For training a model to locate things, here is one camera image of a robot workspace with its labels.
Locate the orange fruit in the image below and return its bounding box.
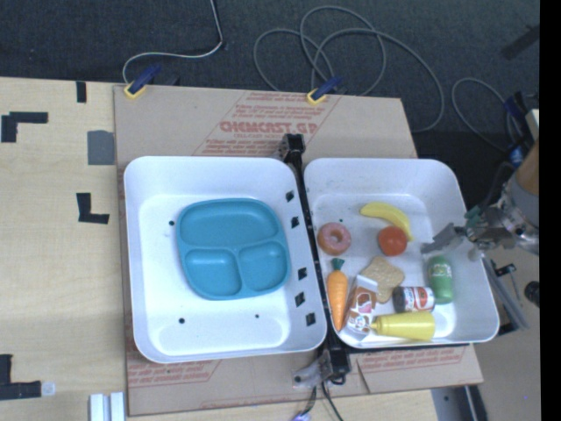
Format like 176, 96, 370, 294
377, 225, 409, 257

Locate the red and white can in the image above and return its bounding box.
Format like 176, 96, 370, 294
391, 285, 437, 315

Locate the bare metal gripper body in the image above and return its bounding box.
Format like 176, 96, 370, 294
465, 206, 541, 256

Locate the pink doughnut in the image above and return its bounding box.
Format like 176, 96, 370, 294
316, 221, 353, 256

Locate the black cylinder on white bracket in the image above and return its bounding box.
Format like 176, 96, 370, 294
480, 254, 541, 331

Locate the thin black and white rod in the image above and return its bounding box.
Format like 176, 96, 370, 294
289, 147, 336, 390

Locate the yellow mustard bottle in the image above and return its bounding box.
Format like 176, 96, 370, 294
369, 310, 437, 342

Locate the brown bread slice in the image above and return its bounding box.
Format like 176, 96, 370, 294
359, 255, 406, 304

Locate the orange carrot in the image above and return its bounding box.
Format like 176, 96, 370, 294
326, 257, 350, 333

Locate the white plastic tray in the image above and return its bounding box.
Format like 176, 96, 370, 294
123, 155, 329, 365
302, 157, 501, 350

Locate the black block with thin wires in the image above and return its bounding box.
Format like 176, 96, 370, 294
326, 347, 352, 377
279, 132, 307, 162

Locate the blue divided plate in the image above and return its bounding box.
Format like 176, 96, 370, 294
175, 197, 292, 302

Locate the brown cardboard board, red print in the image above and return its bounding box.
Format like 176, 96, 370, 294
112, 84, 485, 417

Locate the orange and white carton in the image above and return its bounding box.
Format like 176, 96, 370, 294
340, 274, 380, 335

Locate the green bottle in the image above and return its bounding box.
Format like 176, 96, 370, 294
427, 254, 455, 305

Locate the yellow banana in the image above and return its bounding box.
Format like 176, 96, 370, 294
359, 201, 415, 243

